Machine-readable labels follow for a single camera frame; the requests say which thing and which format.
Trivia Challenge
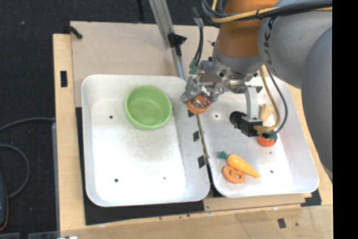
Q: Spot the red toy tomato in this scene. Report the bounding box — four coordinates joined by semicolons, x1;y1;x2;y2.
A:
257;132;279;147

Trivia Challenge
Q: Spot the brown glazed toy doughnut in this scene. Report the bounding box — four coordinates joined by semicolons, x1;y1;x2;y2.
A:
186;93;211;115

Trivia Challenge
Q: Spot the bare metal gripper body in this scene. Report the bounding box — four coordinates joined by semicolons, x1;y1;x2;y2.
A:
192;59;254;93

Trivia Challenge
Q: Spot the orange toy slice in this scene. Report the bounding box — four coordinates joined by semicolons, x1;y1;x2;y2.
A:
222;165;247;184

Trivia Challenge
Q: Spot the white plastic tray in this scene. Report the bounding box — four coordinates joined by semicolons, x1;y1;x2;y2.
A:
81;73;211;208
192;75;321;199

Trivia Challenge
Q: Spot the brown cardboard board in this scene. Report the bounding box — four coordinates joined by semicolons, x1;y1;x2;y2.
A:
69;20;313;212

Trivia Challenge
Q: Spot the green bowl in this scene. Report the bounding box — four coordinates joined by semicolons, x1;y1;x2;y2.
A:
124;85;173;131

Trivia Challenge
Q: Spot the black cylinder on white bracket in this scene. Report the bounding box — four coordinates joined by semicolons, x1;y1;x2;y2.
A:
229;86;264;138

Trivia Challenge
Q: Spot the orange toy carrot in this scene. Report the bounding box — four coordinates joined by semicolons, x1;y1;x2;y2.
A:
219;151;262;179

